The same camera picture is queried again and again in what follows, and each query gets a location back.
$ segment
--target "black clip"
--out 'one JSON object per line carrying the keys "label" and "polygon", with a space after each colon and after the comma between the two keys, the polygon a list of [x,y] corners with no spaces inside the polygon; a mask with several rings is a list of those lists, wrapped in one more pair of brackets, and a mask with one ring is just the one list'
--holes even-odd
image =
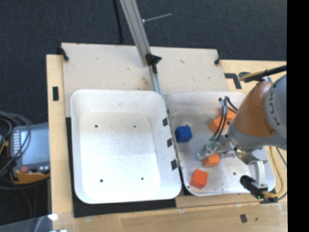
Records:
{"label": "black clip", "polygon": [[153,72],[154,72],[155,74],[158,74],[158,70],[157,70],[157,68],[156,68],[156,64],[157,64],[161,59],[162,59],[161,57],[152,55],[152,54],[150,54],[150,53],[148,53],[148,54],[146,55],[147,64],[148,64],[148,66],[152,66]]}
{"label": "black clip", "polygon": [[61,46],[57,47],[57,54],[63,55],[64,60],[69,61],[69,57],[67,56],[66,52],[64,51],[64,49]]}

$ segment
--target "electronic device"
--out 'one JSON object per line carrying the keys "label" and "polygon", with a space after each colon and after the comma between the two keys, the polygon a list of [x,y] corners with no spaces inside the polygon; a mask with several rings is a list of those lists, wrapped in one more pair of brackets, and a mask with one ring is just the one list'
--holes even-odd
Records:
{"label": "electronic device", "polygon": [[31,184],[50,176],[48,123],[16,126],[9,140],[9,157],[15,159],[11,179]]}

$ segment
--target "red button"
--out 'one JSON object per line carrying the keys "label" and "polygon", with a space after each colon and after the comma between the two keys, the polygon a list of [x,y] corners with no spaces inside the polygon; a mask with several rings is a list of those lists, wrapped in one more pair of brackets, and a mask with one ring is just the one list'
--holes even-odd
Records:
{"label": "red button", "polygon": [[21,168],[20,168],[20,172],[22,172],[22,173],[28,173],[28,171],[29,171],[29,167],[28,166],[22,166]]}

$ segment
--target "black connector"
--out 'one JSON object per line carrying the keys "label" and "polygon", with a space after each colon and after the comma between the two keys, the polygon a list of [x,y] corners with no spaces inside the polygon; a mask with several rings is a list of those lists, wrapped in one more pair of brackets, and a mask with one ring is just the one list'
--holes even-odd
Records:
{"label": "black connector", "polygon": [[262,191],[267,191],[268,187],[258,188],[252,184],[254,182],[255,180],[247,175],[243,175],[240,178],[240,183],[243,185],[244,188],[250,191],[252,196],[254,196],[257,199],[263,199],[264,195],[262,194]]}

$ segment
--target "orange cube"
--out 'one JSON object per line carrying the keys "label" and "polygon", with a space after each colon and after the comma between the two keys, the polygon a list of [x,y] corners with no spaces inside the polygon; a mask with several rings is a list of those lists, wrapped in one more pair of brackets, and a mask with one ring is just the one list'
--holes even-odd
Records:
{"label": "orange cube", "polygon": [[210,157],[203,159],[204,167],[215,167],[221,162],[220,155],[218,153],[214,153]]}
{"label": "orange cube", "polygon": [[208,173],[200,169],[195,169],[191,174],[190,185],[196,188],[203,188],[206,186],[208,180]]}
{"label": "orange cube", "polygon": [[[228,110],[227,111],[227,115],[226,115],[226,122],[225,122],[225,125],[224,125],[224,128],[227,127],[227,123],[228,122],[231,122],[233,120],[233,118],[235,117],[235,113],[233,113],[232,111]],[[217,128],[219,127],[219,124],[220,124],[220,119],[221,119],[221,116],[216,118],[212,123],[211,125],[209,125],[209,128],[212,130],[213,133],[216,132]]]}

